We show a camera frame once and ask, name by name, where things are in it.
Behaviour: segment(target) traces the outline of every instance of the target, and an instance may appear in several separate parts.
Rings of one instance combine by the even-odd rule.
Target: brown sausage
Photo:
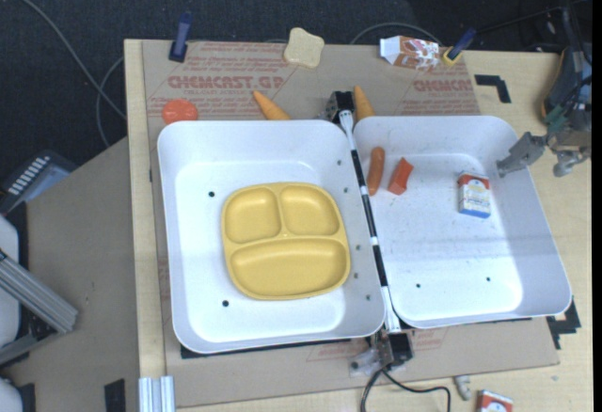
[[[370,169],[368,171],[368,194],[373,196],[380,186],[383,178],[383,169],[385,169],[385,150],[380,146],[372,149],[370,153]]]

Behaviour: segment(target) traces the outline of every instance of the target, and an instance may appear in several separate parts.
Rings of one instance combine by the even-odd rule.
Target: yellow bowl
[[[320,186],[274,182],[231,194],[221,215],[230,278],[259,300],[330,292],[351,268],[335,200]]]

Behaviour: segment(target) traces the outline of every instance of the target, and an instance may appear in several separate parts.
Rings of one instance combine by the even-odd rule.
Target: black floor
[[[349,43],[380,23],[420,26],[446,45],[468,26],[486,30],[546,8],[558,0],[29,0],[43,11],[100,84],[112,65],[106,93],[125,109],[118,60],[127,38],[173,39],[179,15],[194,16],[192,39],[284,40],[301,26],[327,43]],[[592,0],[575,4],[584,38],[592,40]],[[554,52],[564,44],[557,12],[483,32],[473,49]],[[553,34],[550,29],[559,32]],[[358,43],[400,32],[380,28]],[[105,148],[96,118],[97,92],[65,43],[23,0],[0,0],[0,182],[36,152],[50,149],[82,165]],[[104,102],[100,123],[113,143],[124,119]]]

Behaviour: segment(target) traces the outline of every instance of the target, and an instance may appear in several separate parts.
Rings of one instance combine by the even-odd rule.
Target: black wire
[[[447,399],[448,399],[447,400],[447,409],[446,410],[447,410],[447,412],[451,412],[452,411],[452,393],[450,392],[450,390],[447,387],[411,388],[411,387],[405,386],[401,382],[398,382],[397,380],[395,380],[393,377],[391,377],[388,374],[387,367],[383,367],[382,369],[376,371],[374,373],[374,375],[368,381],[368,384],[366,384],[366,387],[364,388],[364,391],[361,394],[361,400],[359,402],[359,410],[360,410],[360,412],[366,412],[366,402],[368,400],[368,394],[370,393],[370,390],[372,390],[373,385],[376,383],[376,380],[378,380],[378,377],[380,376],[381,373],[388,380],[390,380],[393,384],[395,384],[397,387],[402,388],[403,390],[407,390],[408,392],[413,392],[413,393],[430,393],[430,392],[444,391],[446,393]]]

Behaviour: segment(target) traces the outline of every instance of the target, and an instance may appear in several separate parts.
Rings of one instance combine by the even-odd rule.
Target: cable
[[[101,89],[104,90],[104,86],[108,81],[111,74],[115,71],[115,69],[123,62],[123,56],[120,57],[113,66],[109,68],[109,71],[104,75],[103,80],[101,81]],[[96,127],[98,128],[98,132],[101,134],[101,138],[103,139],[104,145],[109,148],[111,143],[109,143],[108,139],[106,139],[106,135],[104,134],[103,123],[101,121],[101,94],[96,95]]]
[[[115,112],[123,119],[126,119],[125,114],[111,101],[111,99],[104,93],[104,90],[99,86],[99,84],[96,82],[96,80],[89,73],[86,66],[84,66],[84,63],[79,58],[79,55],[77,55],[77,53],[75,53],[75,50],[71,47],[71,45],[69,44],[69,41],[67,40],[67,38],[65,38],[65,36],[60,31],[60,29],[56,26],[56,24],[44,13],[43,10],[41,10],[38,6],[36,6],[30,0],[20,0],[20,1],[27,4],[32,9],[34,9],[40,15],[40,17],[44,21],[46,21],[46,23],[48,25],[50,25],[50,27],[52,27],[52,29],[53,29],[53,31],[55,31],[56,35],[63,41],[63,44],[65,44],[65,47],[67,48],[67,50],[69,51],[69,53],[71,54],[71,56],[73,57],[73,59],[75,60],[77,65],[84,72],[88,81],[96,88],[96,90],[104,98],[104,100],[110,104],[110,106],[115,110]]]
[[[428,38],[430,38],[431,40],[433,40],[434,42],[436,42],[437,44],[439,44],[440,46],[443,45],[440,40],[438,40],[435,36],[433,36],[427,30],[422,29],[421,27],[418,27],[417,25],[405,24],[405,23],[382,23],[382,24],[371,25],[370,27],[368,27],[368,28],[364,29],[363,31],[361,31],[357,36],[355,36],[351,40],[351,42],[349,42],[349,44],[355,44],[361,37],[363,37],[364,35],[368,34],[369,32],[371,32],[371,31],[373,31],[375,29],[379,29],[381,27],[392,27],[392,26],[405,27],[407,29],[412,29],[413,31],[418,31],[421,34],[424,34],[425,36],[427,36]]]
[[[366,384],[366,387],[364,388],[364,391],[361,394],[361,400],[359,402],[359,410],[360,410],[360,412],[366,412],[366,402],[368,400],[368,394],[370,393],[370,390],[372,389],[373,385],[376,383],[376,380],[378,380],[378,377],[380,376],[381,373],[388,380],[390,380],[393,384],[395,384],[397,387],[402,388],[403,390],[407,390],[408,392],[413,392],[413,393],[430,393],[430,392],[436,392],[436,391],[440,391],[440,390],[444,391],[446,393],[447,399],[448,399],[447,400],[447,408],[446,408],[446,410],[447,410],[447,412],[451,412],[452,411],[452,393],[450,392],[450,390],[447,387],[410,388],[408,386],[405,386],[401,382],[398,382],[393,377],[391,377],[389,375],[389,373],[387,372],[387,366],[385,366],[382,369],[376,371],[374,373],[374,375],[368,381],[368,384]]]

